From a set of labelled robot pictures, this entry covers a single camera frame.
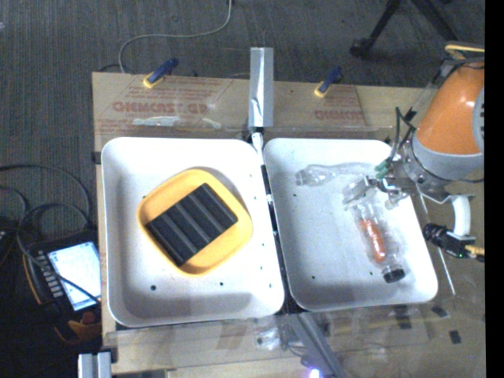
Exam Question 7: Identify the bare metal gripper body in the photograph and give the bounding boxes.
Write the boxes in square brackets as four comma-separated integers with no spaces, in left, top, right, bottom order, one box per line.
[389,152,433,197]

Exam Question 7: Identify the yellow plate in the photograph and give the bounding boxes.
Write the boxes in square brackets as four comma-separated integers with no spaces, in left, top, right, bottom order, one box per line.
[136,168,254,276]

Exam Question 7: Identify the black ribbed rectangular block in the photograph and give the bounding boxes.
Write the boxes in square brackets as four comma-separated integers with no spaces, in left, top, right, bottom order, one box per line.
[144,183,239,269]

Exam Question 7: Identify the clear plastic bottle without cap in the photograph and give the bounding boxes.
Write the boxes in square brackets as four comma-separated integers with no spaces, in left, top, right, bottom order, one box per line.
[295,162,380,188]

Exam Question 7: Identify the black cylinder on white bracket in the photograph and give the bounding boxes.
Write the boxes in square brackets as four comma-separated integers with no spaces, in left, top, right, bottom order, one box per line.
[422,194,479,260]

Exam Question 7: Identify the clear plastic bottle black cap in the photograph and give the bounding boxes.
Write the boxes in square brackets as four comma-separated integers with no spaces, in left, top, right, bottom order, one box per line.
[341,178,411,284]

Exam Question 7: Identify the brown cardboard board red print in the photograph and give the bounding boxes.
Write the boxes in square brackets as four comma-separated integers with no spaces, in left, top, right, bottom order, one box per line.
[91,72,486,374]

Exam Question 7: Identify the white plastic tray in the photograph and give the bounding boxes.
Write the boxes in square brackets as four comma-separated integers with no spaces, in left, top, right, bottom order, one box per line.
[261,137,439,313]
[100,136,286,328]

